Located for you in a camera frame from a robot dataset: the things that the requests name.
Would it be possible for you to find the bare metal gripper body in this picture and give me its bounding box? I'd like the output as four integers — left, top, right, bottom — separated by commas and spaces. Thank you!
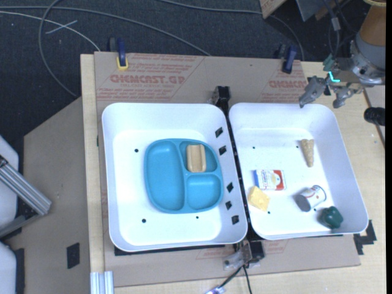
328, 56, 386, 94

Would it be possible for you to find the tan waffle cone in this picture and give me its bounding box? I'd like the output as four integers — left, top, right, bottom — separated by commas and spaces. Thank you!
300, 138, 315, 168

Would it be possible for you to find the white plastic tray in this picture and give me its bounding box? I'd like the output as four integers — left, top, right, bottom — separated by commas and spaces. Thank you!
228, 102, 369, 241
101, 102, 249, 254

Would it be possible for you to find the white and red carton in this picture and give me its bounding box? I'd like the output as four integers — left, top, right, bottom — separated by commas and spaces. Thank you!
252, 168, 288, 192

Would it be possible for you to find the white and red can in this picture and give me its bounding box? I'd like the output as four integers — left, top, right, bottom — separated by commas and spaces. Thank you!
295, 184, 327, 213

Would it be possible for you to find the yellow cheese wedge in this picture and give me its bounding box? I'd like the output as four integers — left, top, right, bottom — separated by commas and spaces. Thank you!
247, 185, 271, 212

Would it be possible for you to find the green bell pepper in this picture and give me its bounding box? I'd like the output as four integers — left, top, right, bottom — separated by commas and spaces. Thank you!
318, 206, 344, 229

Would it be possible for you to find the tan hot dog bun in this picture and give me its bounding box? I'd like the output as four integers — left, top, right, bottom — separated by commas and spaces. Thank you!
186, 143, 207, 174

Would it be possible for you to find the brown cardboard board red print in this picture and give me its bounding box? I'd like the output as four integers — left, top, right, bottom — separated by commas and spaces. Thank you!
93, 51, 362, 288

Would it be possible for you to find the blue divided plate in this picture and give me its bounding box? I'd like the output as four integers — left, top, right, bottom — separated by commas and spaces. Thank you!
143, 138, 223, 215

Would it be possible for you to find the black cylinder on white bracket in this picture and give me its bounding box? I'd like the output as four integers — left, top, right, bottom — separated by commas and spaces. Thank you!
363, 106, 386, 126

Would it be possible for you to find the black block with thin wires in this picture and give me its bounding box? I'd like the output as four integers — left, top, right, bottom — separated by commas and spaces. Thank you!
210, 85, 231, 107
223, 240, 265, 271

